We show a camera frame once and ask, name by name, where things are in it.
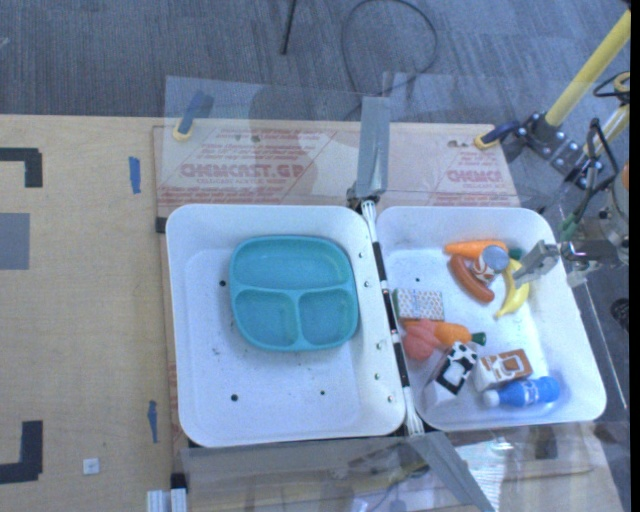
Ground brown cardboard board red print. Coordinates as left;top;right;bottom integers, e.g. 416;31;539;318
152;122;523;447

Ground teal divided plate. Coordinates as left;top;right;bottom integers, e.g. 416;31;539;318
228;234;361;353

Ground pink toy food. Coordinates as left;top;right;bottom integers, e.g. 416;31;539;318
402;319;442;362

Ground blue and white bottle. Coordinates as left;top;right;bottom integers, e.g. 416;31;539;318
482;375;562;409

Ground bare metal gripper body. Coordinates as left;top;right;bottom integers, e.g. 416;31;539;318
558;237;627;266

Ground orange and white can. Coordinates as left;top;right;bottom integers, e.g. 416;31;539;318
469;244;511;287

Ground orange patterned white packet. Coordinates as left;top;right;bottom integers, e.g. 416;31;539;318
392;288;446;323

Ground orange carrot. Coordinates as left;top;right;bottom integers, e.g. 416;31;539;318
432;322;488;348
443;239;524;261

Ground black and white carton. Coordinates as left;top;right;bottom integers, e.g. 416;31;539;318
424;341;480;396

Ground orange sausage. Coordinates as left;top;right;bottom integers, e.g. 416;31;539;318
448;253;497;305

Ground white plastic tray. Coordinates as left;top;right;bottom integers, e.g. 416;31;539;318
164;202;407;449
374;205;608;433

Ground yellow banana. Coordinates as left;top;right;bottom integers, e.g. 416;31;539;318
494;258;532;320

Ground orange and white carton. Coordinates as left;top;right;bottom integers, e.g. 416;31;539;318
472;348;534;393

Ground thin black and white rod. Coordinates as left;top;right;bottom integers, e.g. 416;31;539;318
360;199;426;437

